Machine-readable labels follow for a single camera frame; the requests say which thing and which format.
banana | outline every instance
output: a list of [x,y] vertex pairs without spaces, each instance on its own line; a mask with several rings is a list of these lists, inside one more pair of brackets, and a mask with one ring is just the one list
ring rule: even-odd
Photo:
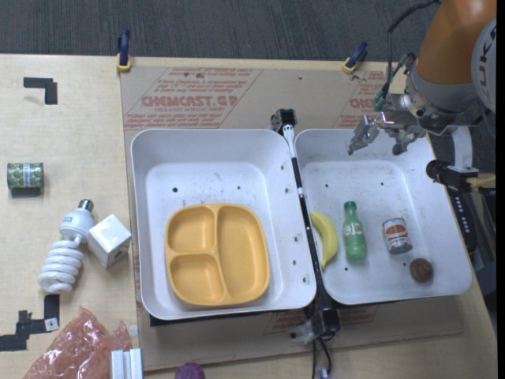
[[320,265],[324,269],[326,263],[337,254],[339,238],[330,218],[323,213],[317,211],[310,212],[310,220],[323,239]]

dark gray floor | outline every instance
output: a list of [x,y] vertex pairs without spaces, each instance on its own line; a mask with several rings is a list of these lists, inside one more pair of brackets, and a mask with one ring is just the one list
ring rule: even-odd
[[[111,56],[128,28],[135,56],[345,60],[364,40],[366,60],[382,62],[391,22],[426,1],[0,0],[0,53]],[[419,10],[397,27],[394,61],[419,50],[435,11]],[[480,114],[472,109],[463,121]],[[495,130],[493,113],[473,128],[474,166],[481,171],[496,171]],[[451,139],[433,141],[437,156],[452,161]],[[479,232],[478,240],[483,237]],[[496,301],[488,304],[495,316]]]

blue clamp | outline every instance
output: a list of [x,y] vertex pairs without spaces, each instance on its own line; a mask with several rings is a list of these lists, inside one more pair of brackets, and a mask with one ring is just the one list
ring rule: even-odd
[[354,51],[352,56],[350,58],[347,58],[344,64],[342,65],[342,71],[351,74],[354,70],[357,68],[357,64],[359,62],[362,62],[363,59],[365,59],[365,56],[367,55],[366,47],[368,46],[368,43],[365,41],[361,41],[357,49]]
[[123,29],[118,37],[118,70],[128,72],[131,67],[131,61],[128,53],[129,30]]

purple object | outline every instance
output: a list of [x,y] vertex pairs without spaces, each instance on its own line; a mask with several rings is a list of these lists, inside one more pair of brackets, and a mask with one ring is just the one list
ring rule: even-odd
[[175,373],[175,379],[205,379],[205,372],[197,363],[187,362],[183,366],[179,366]]

yellow divided plate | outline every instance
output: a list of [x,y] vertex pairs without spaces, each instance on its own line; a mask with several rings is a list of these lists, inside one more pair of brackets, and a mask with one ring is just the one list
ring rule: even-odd
[[175,294],[193,305],[250,302],[270,281],[261,222],[243,205],[204,204],[176,211],[166,224],[165,254]]

